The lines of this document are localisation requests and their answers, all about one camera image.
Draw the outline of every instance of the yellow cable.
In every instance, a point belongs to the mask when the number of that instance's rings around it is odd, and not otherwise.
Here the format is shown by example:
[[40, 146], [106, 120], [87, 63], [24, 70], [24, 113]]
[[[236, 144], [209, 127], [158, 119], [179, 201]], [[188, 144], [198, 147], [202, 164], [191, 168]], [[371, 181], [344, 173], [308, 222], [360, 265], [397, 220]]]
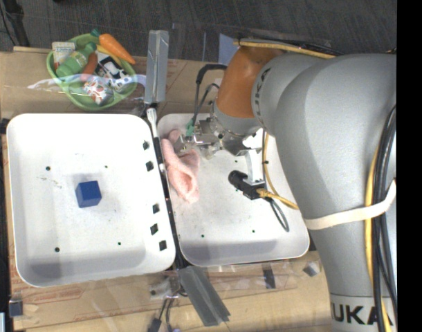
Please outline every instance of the yellow cable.
[[302, 49], [299, 47], [289, 46], [286, 44], [278, 44], [278, 43], [267, 43], [267, 42], [258, 42], [258, 41], [234, 41], [234, 45], [246, 46], [246, 47], [281, 49], [281, 50], [287, 50], [288, 52], [311, 55], [313, 57], [319, 57], [322, 59], [331, 59], [335, 57], [335, 55], [315, 52], [309, 49]]
[[299, 207], [297, 206], [297, 204], [294, 204], [293, 202], [289, 201], [286, 198], [283, 198], [282, 196], [280, 196], [277, 193], [277, 190], [275, 190], [273, 183], [271, 181], [271, 178], [269, 176], [269, 172], [268, 172], [268, 168], [266, 166], [266, 149], [268, 148], [268, 139], [269, 139], [269, 134], [266, 133], [265, 135], [265, 144], [264, 144], [264, 148], [262, 149], [262, 166], [264, 168], [264, 172], [265, 172], [265, 177], [266, 177], [266, 181], [268, 182], [269, 187], [271, 188], [271, 190], [273, 191], [273, 193], [268, 192], [265, 189], [259, 189], [257, 190], [257, 193], [259, 193], [259, 195], [264, 198], [264, 197], [269, 197], [269, 198], [274, 198], [277, 199], [279, 201], [281, 201], [284, 205], [286, 205], [287, 207], [290, 207], [291, 209], [294, 210], [299, 210]]
[[[372, 192], [374, 190], [374, 171], [376, 170], [377, 162], [377, 151], [372, 158], [371, 168], [369, 169], [366, 192], [365, 192], [365, 206], [369, 207], [372, 205]], [[365, 252], [366, 252], [366, 263], [368, 267], [369, 278], [371, 279], [371, 285], [374, 285], [372, 282], [372, 222], [371, 219], [365, 220]], [[386, 312], [386, 306], [382, 299], [382, 310], [383, 310], [383, 323], [385, 324], [385, 331], [391, 332], [391, 325], [389, 324], [388, 314]]]

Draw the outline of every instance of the carrot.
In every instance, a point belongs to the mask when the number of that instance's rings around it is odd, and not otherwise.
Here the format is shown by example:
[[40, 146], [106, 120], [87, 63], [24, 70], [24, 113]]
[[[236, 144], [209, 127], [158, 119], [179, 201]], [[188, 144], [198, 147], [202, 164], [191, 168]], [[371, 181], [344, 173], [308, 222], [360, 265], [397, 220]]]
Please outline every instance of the carrot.
[[96, 52], [92, 52], [88, 56], [88, 63], [85, 65], [84, 70], [82, 71], [80, 80], [82, 82], [86, 82], [89, 79], [89, 77], [92, 74], [94, 74], [94, 70], [97, 65], [98, 65], [98, 55], [96, 54]]
[[107, 51], [109, 51], [111, 54], [114, 54], [115, 56], [126, 60], [130, 64], [136, 63], [134, 58], [127, 52], [123, 45], [120, 44], [118, 40], [109, 33], [100, 34], [97, 28], [94, 28], [91, 31], [91, 35], [98, 37], [100, 45], [104, 47]]

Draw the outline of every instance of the wooden table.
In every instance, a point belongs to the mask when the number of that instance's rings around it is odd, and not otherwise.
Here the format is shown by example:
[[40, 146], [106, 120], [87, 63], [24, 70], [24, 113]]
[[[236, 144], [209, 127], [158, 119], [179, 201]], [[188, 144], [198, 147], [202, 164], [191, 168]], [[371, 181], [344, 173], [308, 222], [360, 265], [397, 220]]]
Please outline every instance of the wooden table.
[[[15, 47], [0, 53], [1, 117], [22, 113], [81, 113], [53, 85], [45, 67], [48, 50]], [[145, 73], [146, 58], [137, 57], [135, 70]], [[169, 113], [191, 113], [195, 77], [203, 62], [170, 60], [167, 101], [159, 117]], [[209, 72], [203, 84], [222, 77]], [[132, 103], [123, 102], [112, 112], [129, 113]], [[15, 264], [10, 178], [6, 137], [2, 136], [6, 187], [6, 214], [12, 300], [21, 300], [23, 313], [14, 317], [16, 331], [146, 331], [162, 304], [150, 290], [175, 272], [85, 282], [50, 288], [25, 283]], [[298, 259], [270, 263], [276, 289], [267, 289], [261, 264], [226, 266], [208, 270], [209, 278], [231, 313], [230, 321], [204, 327], [188, 298], [176, 301], [170, 313], [173, 327], [182, 331], [330, 331], [331, 313], [326, 277], [322, 270], [309, 277], [304, 267], [320, 264], [317, 252]], [[160, 331], [166, 331], [165, 325]]]

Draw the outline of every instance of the green bowl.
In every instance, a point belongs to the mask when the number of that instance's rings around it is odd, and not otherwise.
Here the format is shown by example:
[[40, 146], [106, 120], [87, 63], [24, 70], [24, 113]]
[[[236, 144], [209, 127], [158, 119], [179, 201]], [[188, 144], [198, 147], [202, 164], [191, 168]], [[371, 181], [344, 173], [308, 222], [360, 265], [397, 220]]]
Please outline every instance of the green bowl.
[[[69, 41], [75, 42], [77, 49], [83, 49], [88, 44], [88, 42], [99, 44], [99, 39], [90, 35], [89, 33], [74, 37]], [[122, 62], [123, 70], [125, 70], [130, 76], [136, 74], [130, 63], [123, 59], [120, 59], [120, 61]], [[134, 82], [130, 84], [123, 93], [119, 93], [116, 90], [113, 90], [114, 97], [107, 101], [106, 104], [99, 106], [89, 95], [85, 93], [83, 87], [84, 82], [81, 81], [77, 76], [58, 77], [56, 75], [54, 70], [54, 57], [52, 51], [46, 57], [46, 68], [48, 69], [50, 75], [53, 77], [55, 83], [62, 88], [70, 101], [84, 111], [96, 112], [114, 106], [115, 104], [131, 95], [137, 87], [137, 84]]]

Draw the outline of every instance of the pink towel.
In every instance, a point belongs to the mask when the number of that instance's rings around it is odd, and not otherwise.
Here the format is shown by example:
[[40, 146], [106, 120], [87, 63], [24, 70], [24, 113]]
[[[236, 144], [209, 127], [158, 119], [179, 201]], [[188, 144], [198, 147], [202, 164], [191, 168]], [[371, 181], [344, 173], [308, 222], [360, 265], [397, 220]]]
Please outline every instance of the pink towel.
[[199, 200], [197, 174], [200, 156], [194, 149], [180, 156], [174, 152], [173, 144], [180, 134], [181, 132], [178, 129], [174, 129], [169, 133], [168, 139], [161, 140], [163, 157], [165, 158], [169, 183], [179, 197], [188, 203], [194, 203]]

